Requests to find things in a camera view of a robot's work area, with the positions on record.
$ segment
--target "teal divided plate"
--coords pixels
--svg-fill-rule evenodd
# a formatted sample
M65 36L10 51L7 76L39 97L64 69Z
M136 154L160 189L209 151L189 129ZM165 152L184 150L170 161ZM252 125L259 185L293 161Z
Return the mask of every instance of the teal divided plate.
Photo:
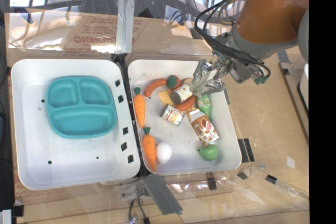
M69 76L54 80L48 86L46 104L51 128L62 137L105 135L117 123L112 92L95 77Z

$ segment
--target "green pear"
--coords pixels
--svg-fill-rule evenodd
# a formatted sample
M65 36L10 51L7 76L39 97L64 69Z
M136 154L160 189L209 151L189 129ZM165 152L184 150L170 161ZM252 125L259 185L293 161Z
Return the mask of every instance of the green pear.
M218 157L218 147L215 144L209 144L207 146L202 146L198 149L199 154L206 161L212 161Z

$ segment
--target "white egg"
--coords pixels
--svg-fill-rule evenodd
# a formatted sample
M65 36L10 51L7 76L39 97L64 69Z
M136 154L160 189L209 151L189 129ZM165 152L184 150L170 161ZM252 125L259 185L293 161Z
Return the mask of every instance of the white egg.
M161 142L156 146L156 159L159 163L165 164L173 155L173 150L170 144Z

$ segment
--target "green bottle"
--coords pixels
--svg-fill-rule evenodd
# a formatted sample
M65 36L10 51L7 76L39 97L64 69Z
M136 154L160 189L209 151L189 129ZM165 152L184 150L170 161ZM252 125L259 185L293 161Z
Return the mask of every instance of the green bottle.
M197 106L200 111L208 116L209 120L212 122L211 118L211 103L210 98L207 94L202 96L196 96Z

